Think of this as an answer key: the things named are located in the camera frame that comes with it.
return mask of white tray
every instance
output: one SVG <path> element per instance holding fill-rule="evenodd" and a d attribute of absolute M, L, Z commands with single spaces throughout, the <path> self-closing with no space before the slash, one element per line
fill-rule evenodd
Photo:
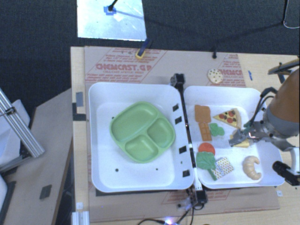
<path fill-rule="evenodd" d="M 214 181 L 207 170 L 198 168 L 200 182 L 212 189 L 217 188 L 244 188 L 279 186 L 284 183 L 284 178 L 279 176 L 273 169 L 275 161 L 282 161 L 280 151 L 269 142 L 260 141 L 248 148 L 230 147 L 228 140 L 235 130 L 213 116 L 237 108 L 241 115 L 242 125 L 253 116 L 255 108 L 260 98 L 260 92 L 251 88 L 226 88 L 226 87 L 200 87 L 190 86 L 184 92 L 187 117 L 190 127 L 193 149 L 197 152 L 198 146 L 203 142 L 198 123 L 195 121 L 195 105 L 205 105 L 210 107 L 211 122 L 217 123 L 225 131 L 224 136 L 212 136 L 211 143 L 215 150 L 215 158 L 227 157 L 233 165 L 234 170 L 224 177 Z M 255 120 L 261 120 L 263 112 L 259 112 Z M 255 170 L 262 173 L 259 180 L 252 180 L 243 172 L 242 162 L 247 156 L 256 156 L 260 164 L 255 164 Z"/>
<path fill-rule="evenodd" d="M 152 103 L 173 125 L 175 142 L 152 162 L 131 160 L 109 132 L 112 117 L 130 105 Z M 100 82 L 89 90 L 91 133 L 91 177 L 103 192 L 186 189 L 194 181 L 191 157 L 179 148 L 188 144 L 179 92 L 169 85 Z M 176 118 L 182 122 L 175 124 Z"/>

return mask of green plate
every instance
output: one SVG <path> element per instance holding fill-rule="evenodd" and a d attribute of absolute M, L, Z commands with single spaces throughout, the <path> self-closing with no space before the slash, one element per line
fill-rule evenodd
<path fill-rule="evenodd" d="M 151 103 L 137 102 L 120 112 L 110 123 L 110 134 L 134 161 L 148 163 L 175 140 L 168 119 Z"/>

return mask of red tomato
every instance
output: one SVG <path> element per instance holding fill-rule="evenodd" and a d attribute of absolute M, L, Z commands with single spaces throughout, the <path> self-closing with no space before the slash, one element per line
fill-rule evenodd
<path fill-rule="evenodd" d="M 203 142 L 198 147 L 198 152 L 211 152 L 213 155 L 216 154 L 215 148 L 209 142 Z"/>

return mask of pizza slice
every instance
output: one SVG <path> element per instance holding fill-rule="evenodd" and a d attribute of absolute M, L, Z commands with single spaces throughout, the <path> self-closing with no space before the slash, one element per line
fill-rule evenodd
<path fill-rule="evenodd" d="M 224 122 L 230 126 L 233 126 L 235 128 L 240 128 L 240 126 L 241 126 L 240 112 L 236 108 L 233 108 L 226 112 L 222 112 L 222 113 L 214 116 L 213 118 L 217 119 L 219 121 L 222 121 L 222 122 Z"/>

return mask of croissant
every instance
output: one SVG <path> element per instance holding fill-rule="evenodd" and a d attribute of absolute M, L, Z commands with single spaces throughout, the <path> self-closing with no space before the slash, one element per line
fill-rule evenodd
<path fill-rule="evenodd" d="M 244 173 L 253 180 L 259 180 L 262 177 L 262 174 L 257 173 L 254 168 L 254 163 L 259 164 L 259 159 L 255 156 L 246 157 L 243 162 L 243 171 Z"/>

